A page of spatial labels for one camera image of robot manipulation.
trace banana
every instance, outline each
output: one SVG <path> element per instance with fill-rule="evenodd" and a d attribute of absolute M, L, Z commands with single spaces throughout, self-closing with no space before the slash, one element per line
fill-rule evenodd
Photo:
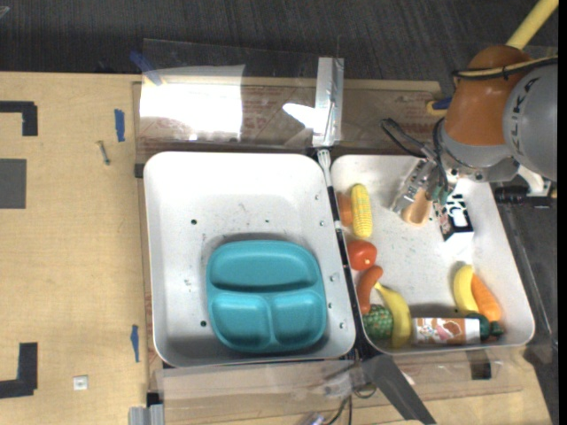
<path fill-rule="evenodd" d="M 475 274 L 471 265 L 461 267 L 453 280 L 454 301 L 457 304 L 459 313 L 467 315 L 469 313 L 478 313 L 478 305 L 475 297 L 472 296 L 472 277 Z"/>
<path fill-rule="evenodd" d="M 392 313 L 392 347 L 400 348 L 411 337 L 411 313 L 409 312 L 408 304 L 399 292 L 386 288 L 380 282 L 377 282 L 374 288 L 380 291 L 382 298 Z"/>

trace teal plate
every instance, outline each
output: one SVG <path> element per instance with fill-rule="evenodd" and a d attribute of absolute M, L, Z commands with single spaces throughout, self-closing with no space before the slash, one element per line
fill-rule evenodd
<path fill-rule="evenodd" d="M 319 264 L 295 243 L 222 245 L 206 267 L 206 296 L 214 333 L 240 352 L 301 350 L 327 326 Z"/>

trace tomato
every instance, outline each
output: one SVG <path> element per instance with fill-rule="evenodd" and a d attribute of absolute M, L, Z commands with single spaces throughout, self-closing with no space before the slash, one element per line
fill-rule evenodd
<path fill-rule="evenodd" d="M 348 260 L 351 263 L 351 268 L 357 271 L 373 266 L 378 254 L 378 249 L 373 243 L 360 239 L 348 243 L 346 251 L 348 253 Z"/>

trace screw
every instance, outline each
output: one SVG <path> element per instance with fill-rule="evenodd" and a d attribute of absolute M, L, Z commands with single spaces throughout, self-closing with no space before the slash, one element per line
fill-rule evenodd
<path fill-rule="evenodd" d="M 105 161 L 105 164 L 107 164 L 109 166 L 110 165 L 110 159 L 106 155 L 105 145 L 103 144 L 103 141 L 99 140 L 97 142 L 97 145 L 98 145 L 98 148 L 100 149 L 100 152 L 103 155 L 103 160 Z"/>
<path fill-rule="evenodd" d="M 86 390 L 89 388 L 89 377 L 87 375 L 73 377 L 73 390 Z"/>

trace toy carrot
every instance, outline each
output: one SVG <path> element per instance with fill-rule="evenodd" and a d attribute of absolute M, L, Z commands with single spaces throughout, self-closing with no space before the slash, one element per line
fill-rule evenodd
<path fill-rule="evenodd" d="M 500 306 L 498 305 L 494 295 L 476 274 L 472 276 L 470 289 L 472 290 L 472 296 L 475 298 L 475 301 L 477 301 L 478 311 L 491 323 L 499 321 L 502 317 Z"/>
<path fill-rule="evenodd" d="M 353 208 L 351 206 L 351 198 L 346 194 L 337 194 L 338 215 L 340 221 L 345 227 L 353 225 Z"/>

